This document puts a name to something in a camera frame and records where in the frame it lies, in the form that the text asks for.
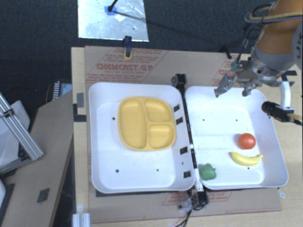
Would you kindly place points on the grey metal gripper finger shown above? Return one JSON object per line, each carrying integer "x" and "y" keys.
{"x": 223, "y": 86}
{"x": 248, "y": 90}

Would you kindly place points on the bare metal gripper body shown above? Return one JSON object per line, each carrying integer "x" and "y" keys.
{"x": 256, "y": 75}

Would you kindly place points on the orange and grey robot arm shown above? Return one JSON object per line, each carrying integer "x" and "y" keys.
{"x": 279, "y": 27}

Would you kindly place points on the white plastic tray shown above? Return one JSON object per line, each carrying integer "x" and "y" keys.
{"x": 220, "y": 136}
{"x": 137, "y": 169}

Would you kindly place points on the red tomato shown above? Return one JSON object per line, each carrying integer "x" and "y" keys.
{"x": 246, "y": 141}

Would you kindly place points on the thin black and white rod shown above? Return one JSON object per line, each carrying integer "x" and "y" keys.
{"x": 189, "y": 131}

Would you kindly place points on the yellow banana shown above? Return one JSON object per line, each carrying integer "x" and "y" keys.
{"x": 245, "y": 159}

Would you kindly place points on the brown cardboard board red print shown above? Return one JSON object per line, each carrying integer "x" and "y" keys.
{"x": 151, "y": 63}

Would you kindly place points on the yellow divided plate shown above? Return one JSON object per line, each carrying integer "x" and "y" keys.
{"x": 146, "y": 123}

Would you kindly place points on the green bell pepper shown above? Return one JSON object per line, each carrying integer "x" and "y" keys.
{"x": 207, "y": 172}

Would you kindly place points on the black cylinder on white bracket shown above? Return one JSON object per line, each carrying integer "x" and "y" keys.
{"x": 278, "y": 109}

